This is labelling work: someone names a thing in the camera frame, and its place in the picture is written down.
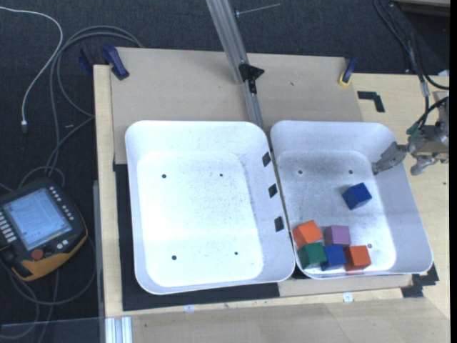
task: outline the red button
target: red button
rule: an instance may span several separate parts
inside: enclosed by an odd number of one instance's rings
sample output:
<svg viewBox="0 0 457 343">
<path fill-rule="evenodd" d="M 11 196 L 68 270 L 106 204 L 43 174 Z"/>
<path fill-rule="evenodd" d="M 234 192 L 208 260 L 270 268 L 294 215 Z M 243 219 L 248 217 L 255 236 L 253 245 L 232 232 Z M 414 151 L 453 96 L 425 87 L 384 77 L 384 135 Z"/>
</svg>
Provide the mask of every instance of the red button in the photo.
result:
<svg viewBox="0 0 457 343">
<path fill-rule="evenodd" d="M 33 260 L 40 260 L 40 259 L 43 259 L 43 256 L 44 256 L 44 253 L 41 249 L 35 249 L 32 253 L 31 253 L 31 258 Z"/>
</svg>

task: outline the blue block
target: blue block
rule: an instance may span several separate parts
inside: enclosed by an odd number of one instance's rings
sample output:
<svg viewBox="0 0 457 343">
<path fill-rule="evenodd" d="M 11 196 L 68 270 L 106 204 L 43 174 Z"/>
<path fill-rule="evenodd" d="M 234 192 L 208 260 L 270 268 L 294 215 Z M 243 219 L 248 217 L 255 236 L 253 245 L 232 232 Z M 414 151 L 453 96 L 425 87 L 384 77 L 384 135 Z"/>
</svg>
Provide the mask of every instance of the blue block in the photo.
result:
<svg viewBox="0 0 457 343">
<path fill-rule="evenodd" d="M 343 198 L 349 209 L 355 209 L 368 202 L 372 197 L 370 192 L 365 187 L 365 184 L 359 183 L 355 186 L 347 188 L 347 190 L 343 193 Z"/>
<path fill-rule="evenodd" d="M 327 256 L 327 262 L 321 264 L 323 271 L 326 269 L 336 269 L 342 267 L 343 264 L 346 264 L 346 256 L 344 255 L 344 249 L 341 245 L 328 245 L 323 249 Z"/>
</svg>

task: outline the black floor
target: black floor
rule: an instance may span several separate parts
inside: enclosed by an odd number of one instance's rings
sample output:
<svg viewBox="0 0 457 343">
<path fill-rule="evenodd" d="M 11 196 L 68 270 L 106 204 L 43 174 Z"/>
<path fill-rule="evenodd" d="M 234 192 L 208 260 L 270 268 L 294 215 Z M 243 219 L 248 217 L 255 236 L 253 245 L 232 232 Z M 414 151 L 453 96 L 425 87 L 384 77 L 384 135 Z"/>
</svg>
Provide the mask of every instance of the black floor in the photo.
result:
<svg viewBox="0 0 457 343">
<path fill-rule="evenodd" d="M 382 0 L 379 9 L 388 6 Z M 247 11 L 280 4 L 270 9 L 242 14 L 238 23 L 247 52 L 314 56 L 358 57 L 357 72 L 404 74 L 411 64 L 404 50 L 373 7 L 372 0 L 231 0 L 233 7 Z M 131 32 L 145 47 L 220 51 L 221 45 L 204 0 L 0 0 L 0 6 L 39 11 L 55 18 L 67 40 L 78 30 L 93 25 L 111 25 Z M 405 14 L 393 5 L 383 16 L 398 27 L 404 42 L 407 33 L 418 37 L 423 65 L 429 74 L 449 69 L 450 19 Z M 43 166 L 55 146 L 54 118 L 49 100 L 49 70 L 31 90 L 26 107 L 29 132 L 21 132 L 21 101 L 38 71 L 59 41 L 59 32 L 47 19 L 14 14 L 0 9 L 0 183 L 15 189 L 24 176 Z M 133 46 L 123 39 L 87 39 L 62 57 L 62 83 L 74 103 L 93 112 L 91 77 L 78 64 L 84 48 L 93 63 L 103 63 L 103 44 Z M 56 112 L 61 137 L 87 117 L 77 112 L 60 94 L 57 83 Z M 94 123 L 75 133 L 59 152 L 57 167 L 66 177 L 65 189 L 84 215 L 94 235 L 92 186 L 97 179 Z M 29 179 L 41 175 L 37 172 Z M 60 181 L 54 172 L 53 178 Z M 0 194 L 6 190 L 0 188 Z M 57 299 L 76 294 L 89 281 L 94 258 L 89 243 L 61 268 Z M 30 283 L 39 299 L 50 300 L 54 275 Z M 24 300 L 0 269 L 0 322 L 34 319 L 34 304 Z M 40 320 L 47 319 L 43 307 Z M 96 285 L 70 304 L 56 307 L 51 319 L 96 317 Z"/>
</svg>

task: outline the block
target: block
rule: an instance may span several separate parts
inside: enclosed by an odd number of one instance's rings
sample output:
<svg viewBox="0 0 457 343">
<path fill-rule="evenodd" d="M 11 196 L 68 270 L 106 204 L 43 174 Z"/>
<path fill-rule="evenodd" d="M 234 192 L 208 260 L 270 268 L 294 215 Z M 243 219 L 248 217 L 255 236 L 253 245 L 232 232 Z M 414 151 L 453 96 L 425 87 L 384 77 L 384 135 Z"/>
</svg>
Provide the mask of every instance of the block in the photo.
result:
<svg viewBox="0 0 457 343">
<path fill-rule="evenodd" d="M 323 271 L 338 269 L 346 264 L 347 259 L 344 255 L 344 249 L 341 245 L 326 245 L 323 249 L 327 257 L 327 261 L 321 264 Z"/>
<path fill-rule="evenodd" d="M 365 184 L 359 183 L 347 188 L 343 193 L 343 198 L 349 209 L 356 209 L 357 207 L 363 206 L 372 197 Z"/>
<path fill-rule="evenodd" d="M 346 271 L 359 271 L 371 264 L 370 254 L 366 245 L 354 245 L 344 250 L 348 262 L 345 265 Z"/>
<path fill-rule="evenodd" d="M 297 254 L 303 269 L 318 267 L 327 261 L 326 252 L 320 242 L 303 245 Z"/>
<path fill-rule="evenodd" d="M 323 231 L 323 240 L 326 245 L 338 244 L 346 248 L 351 245 L 349 227 L 344 225 L 331 225 Z"/>
<path fill-rule="evenodd" d="M 322 239 L 322 233 L 314 220 L 309 220 L 304 224 L 296 227 L 292 231 L 293 240 L 300 249 L 305 244 L 314 243 L 316 240 Z"/>
</svg>

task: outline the empty white tray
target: empty white tray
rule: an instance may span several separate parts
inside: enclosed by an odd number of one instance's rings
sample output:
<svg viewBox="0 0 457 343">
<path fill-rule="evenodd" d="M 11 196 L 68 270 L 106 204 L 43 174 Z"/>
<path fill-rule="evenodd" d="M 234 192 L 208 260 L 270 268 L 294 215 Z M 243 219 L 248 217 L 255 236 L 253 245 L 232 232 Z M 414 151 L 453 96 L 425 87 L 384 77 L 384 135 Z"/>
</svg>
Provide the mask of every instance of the empty white tray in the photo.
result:
<svg viewBox="0 0 457 343">
<path fill-rule="evenodd" d="M 271 129 L 291 229 L 310 219 L 322 232 L 330 225 L 349 226 L 351 244 L 369 246 L 372 264 L 365 275 L 421 273 L 432 263 L 403 165 L 376 176 L 371 170 L 393 141 L 392 132 L 376 123 L 280 121 Z M 341 195 L 361 182 L 373 198 L 351 211 Z M 301 270 L 312 278 L 347 275 L 344 268 Z"/>
<path fill-rule="evenodd" d="M 295 267 L 266 135 L 247 122 L 126 132 L 134 265 L 153 294 L 278 282 Z"/>
</svg>

